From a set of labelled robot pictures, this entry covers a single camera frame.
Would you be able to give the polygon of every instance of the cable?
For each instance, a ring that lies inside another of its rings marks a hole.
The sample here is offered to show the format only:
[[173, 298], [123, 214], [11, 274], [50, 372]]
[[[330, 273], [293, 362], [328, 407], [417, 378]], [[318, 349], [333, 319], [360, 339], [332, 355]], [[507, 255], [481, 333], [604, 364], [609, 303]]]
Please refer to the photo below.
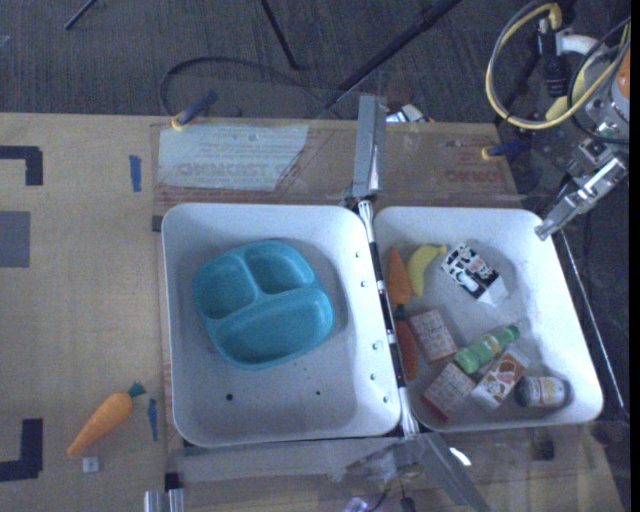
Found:
[[318, 98], [315, 94], [311, 93], [302, 84], [298, 83], [292, 78], [289, 78], [287, 75], [284, 75], [279, 71], [276, 71], [273, 68], [270, 68], [268, 66], [263, 66], [262, 64], [257, 64], [255, 62], [243, 60], [243, 59], [235, 59], [235, 58], [229, 58], [229, 57], [214, 57], [214, 56], [196, 57], [194, 59], [182, 61], [176, 64], [175, 66], [173, 66], [162, 76], [162, 79], [158, 84], [157, 94], [158, 94], [158, 103], [160, 104], [160, 108], [162, 109], [163, 114], [167, 116], [174, 115], [170, 113], [170, 110], [167, 106], [167, 99], [166, 99], [169, 84], [171, 83], [171, 78], [173, 77], [173, 75], [177, 75], [178, 73], [192, 66], [196, 66], [198, 64], [207, 63], [207, 62], [240, 64], [242, 66], [247, 66], [248, 68], [258, 70], [262, 74], [265, 74], [265, 73], [271, 74], [273, 77], [278, 78], [279, 80], [282, 80], [286, 85], [291, 85], [293, 87], [300, 88], [300, 90], [306, 96], [308, 96], [311, 100], [313, 100], [314, 102], [317, 102], [318, 104], [323, 105], [323, 108], [319, 111], [316, 117], [320, 117], [320, 115], [324, 112], [329, 112], [335, 118], [341, 119], [340, 115], [338, 115], [336, 112], [333, 112], [331, 109], [324, 108], [324, 101], [322, 99]]
[[[533, 3], [527, 4], [519, 13], [527, 12], [531, 9]], [[537, 15], [542, 12], [549, 12], [549, 19], [551, 22], [551, 27], [556, 30], [559, 28], [561, 24], [561, 15], [559, 14], [559, 6], [557, 4], [548, 3], [544, 4], [540, 7], [537, 7], [530, 12], [527, 12], [523, 17], [519, 18], [517, 21], [508, 24], [500, 34], [496, 44], [494, 46], [494, 50], [492, 52], [491, 58], [489, 60], [489, 65], [487, 67], [487, 73], [485, 77], [485, 89], [487, 93], [487, 98], [489, 99], [489, 103], [493, 109], [503, 117], [507, 122], [526, 130], [543, 130], [547, 128], [552, 128], [557, 126], [560, 123], [571, 118], [579, 108], [581, 108], [588, 99], [598, 90], [598, 88], [602, 85], [602, 83], [610, 77], [610, 75], [616, 70], [616, 63], [612, 63], [607, 69], [595, 80], [595, 82], [589, 87], [589, 89], [585, 92], [585, 94], [575, 103], [571, 108], [569, 108], [563, 115], [556, 119], [552, 119], [550, 121], [530, 121], [527, 119], [523, 119], [511, 114], [511, 112], [507, 111], [504, 106], [500, 103], [500, 100], [495, 95], [494, 85], [493, 85], [493, 71], [495, 62], [497, 60], [500, 51], [509, 39], [528, 21], [535, 18]]]
[[378, 503], [376, 503], [373, 507], [366, 509], [365, 512], [373, 512], [374, 510], [378, 510], [378, 508], [380, 508], [380, 505], [382, 505], [384, 500], [387, 498], [388, 493], [389, 493], [389, 490], [383, 491], [382, 494], [380, 495], [380, 499], [378, 500]]
[[[615, 27], [613, 27], [611, 30], [609, 30], [585, 54], [585, 56], [583, 57], [582, 61], [580, 62], [580, 64], [576, 68], [576, 71], [574, 72], [573, 76], [571, 77], [571, 80], [569, 81], [569, 88], [567, 90], [567, 106], [568, 107], [572, 106], [573, 90], [575, 88], [576, 82], [578, 81], [578, 76], [580, 75], [580, 73], [586, 67], [586, 65], [589, 62], [589, 60], [591, 59], [591, 57], [605, 43], [605, 41], [609, 37], [611, 37], [613, 34], [618, 32], [620, 29], [622, 29], [623, 27], [624, 27], [624, 31], [622, 33], [622, 36], [620, 38], [620, 43], [619, 43], [619, 47], [620, 47], [620, 45], [622, 45], [622, 47], [618, 51], [618, 56], [616, 57], [616, 59], [614, 59], [612, 65], [615, 65], [616, 68], [617, 68], [618, 64], [622, 61], [622, 59], [624, 58], [624, 54], [627, 51], [627, 48], [629, 48], [629, 45], [631, 44], [631, 39], [630, 39], [631, 16], [628, 16], [627, 18], [622, 20], [620, 23], [618, 23]], [[593, 139], [596, 139], [596, 140], [598, 140], [600, 142], [608, 142], [608, 143], [611, 143], [611, 144], [629, 144], [629, 140], [627, 140], [627, 139], [615, 139], [615, 138], [610, 138], [610, 137], [603, 137], [602, 135], [598, 135], [596, 133], [591, 132], [590, 130], [585, 128], [580, 123], [580, 120], [575, 115], [572, 116], [572, 122], [576, 126], [576, 128], [578, 128], [582, 132], [584, 132], [587, 135], [589, 135], [589, 137], [591, 137]]]

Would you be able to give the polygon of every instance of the orange carrot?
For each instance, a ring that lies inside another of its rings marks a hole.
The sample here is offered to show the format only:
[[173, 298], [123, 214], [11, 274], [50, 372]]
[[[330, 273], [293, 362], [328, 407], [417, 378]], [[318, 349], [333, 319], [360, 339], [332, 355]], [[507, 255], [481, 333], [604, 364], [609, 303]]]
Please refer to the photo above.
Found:
[[133, 408], [132, 398], [142, 393], [145, 393], [145, 390], [136, 381], [127, 393], [114, 393], [108, 397], [78, 432], [73, 443], [67, 448], [67, 454], [78, 453], [126, 420]]
[[401, 319], [395, 320], [396, 338], [400, 344], [402, 367], [407, 380], [413, 380], [418, 375], [418, 347], [409, 324]]
[[392, 247], [389, 251], [389, 272], [387, 277], [387, 292], [392, 304], [406, 304], [411, 300], [411, 281], [402, 262], [398, 249]]

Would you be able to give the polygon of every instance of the blue tape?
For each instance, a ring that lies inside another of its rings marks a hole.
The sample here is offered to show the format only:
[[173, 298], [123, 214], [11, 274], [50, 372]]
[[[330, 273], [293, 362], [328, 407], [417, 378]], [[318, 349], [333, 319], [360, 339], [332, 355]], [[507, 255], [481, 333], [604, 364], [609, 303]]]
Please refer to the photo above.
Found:
[[149, 418], [149, 425], [151, 425], [151, 434], [153, 440], [158, 440], [158, 409], [156, 407], [156, 401], [153, 398], [149, 399], [149, 407], [147, 407], [147, 416]]
[[142, 191], [142, 160], [135, 155], [129, 155], [131, 185], [134, 192]]

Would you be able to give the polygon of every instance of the gray square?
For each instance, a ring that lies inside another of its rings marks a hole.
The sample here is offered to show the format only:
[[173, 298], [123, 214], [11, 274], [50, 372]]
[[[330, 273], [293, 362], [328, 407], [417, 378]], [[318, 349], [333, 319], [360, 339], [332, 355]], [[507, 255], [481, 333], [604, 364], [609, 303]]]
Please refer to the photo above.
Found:
[[0, 267], [29, 267], [31, 212], [0, 212]]

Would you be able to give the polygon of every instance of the black tape marking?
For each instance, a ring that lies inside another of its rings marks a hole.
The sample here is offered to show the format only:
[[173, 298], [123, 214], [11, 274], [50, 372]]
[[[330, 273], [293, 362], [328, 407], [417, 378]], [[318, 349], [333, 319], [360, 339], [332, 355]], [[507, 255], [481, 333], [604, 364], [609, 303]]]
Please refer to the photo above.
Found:
[[27, 187], [40, 186], [44, 183], [42, 151], [37, 146], [0, 146], [0, 159], [24, 160]]
[[0, 482], [38, 478], [43, 467], [43, 430], [42, 419], [22, 420], [20, 458], [0, 462]]

